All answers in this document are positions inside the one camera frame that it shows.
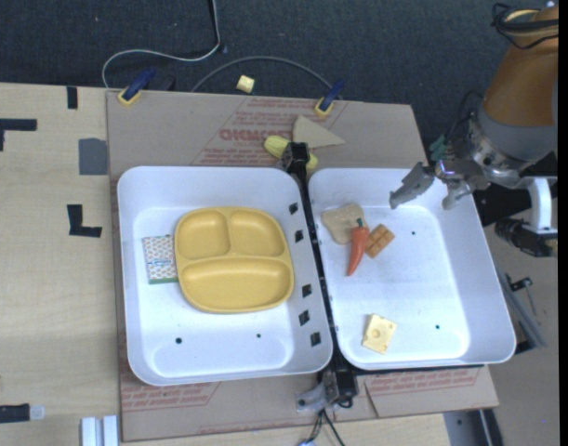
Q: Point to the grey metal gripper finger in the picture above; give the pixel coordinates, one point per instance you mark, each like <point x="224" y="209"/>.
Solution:
<point x="413" y="184"/>
<point x="456" y="190"/>

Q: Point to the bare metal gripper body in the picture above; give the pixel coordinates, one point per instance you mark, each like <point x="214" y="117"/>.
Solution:
<point x="485" y="165"/>

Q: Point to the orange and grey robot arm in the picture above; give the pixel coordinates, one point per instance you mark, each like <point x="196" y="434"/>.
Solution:
<point x="520" y="86"/>

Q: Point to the orange toy biscuit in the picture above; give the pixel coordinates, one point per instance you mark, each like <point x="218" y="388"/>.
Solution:
<point x="381" y="240"/>

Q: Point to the orange toy carrot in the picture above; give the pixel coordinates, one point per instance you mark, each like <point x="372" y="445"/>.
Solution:
<point x="358" y="246"/>

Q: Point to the beige toy bread slice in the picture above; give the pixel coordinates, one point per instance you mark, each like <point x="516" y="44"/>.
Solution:
<point x="339" y="223"/>

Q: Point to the white plastic tray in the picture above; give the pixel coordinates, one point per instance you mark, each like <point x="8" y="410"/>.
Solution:
<point x="427" y="295"/>
<point x="218" y="342"/>

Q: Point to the beige triangular toy slice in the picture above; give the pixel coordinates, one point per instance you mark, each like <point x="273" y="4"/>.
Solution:
<point x="313" y="134"/>

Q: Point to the yellow toy corn cob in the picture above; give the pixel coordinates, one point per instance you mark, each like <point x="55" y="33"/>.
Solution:
<point x="276" y="144"/>

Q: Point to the yellow toy cheese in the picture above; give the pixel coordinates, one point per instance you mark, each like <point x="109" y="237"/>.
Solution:
<point x="379" y="333"/>

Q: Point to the yellow divided plate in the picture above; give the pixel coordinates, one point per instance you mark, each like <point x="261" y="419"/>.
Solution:
<point x="234" y="260"/>

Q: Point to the yellow cube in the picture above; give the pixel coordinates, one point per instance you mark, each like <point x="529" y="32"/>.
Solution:
<point x="245" y="84"/>

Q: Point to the brown cardboard board red print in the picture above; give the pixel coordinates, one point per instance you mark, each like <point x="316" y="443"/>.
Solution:
<point x="172" y="128"/>

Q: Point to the white packet with orange print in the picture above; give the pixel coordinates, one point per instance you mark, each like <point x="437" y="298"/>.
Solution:
<point x="158" y="260"/>

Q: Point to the black cylinder on white bracket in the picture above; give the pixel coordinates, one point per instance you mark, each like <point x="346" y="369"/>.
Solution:
<point x="541" y="202"/>

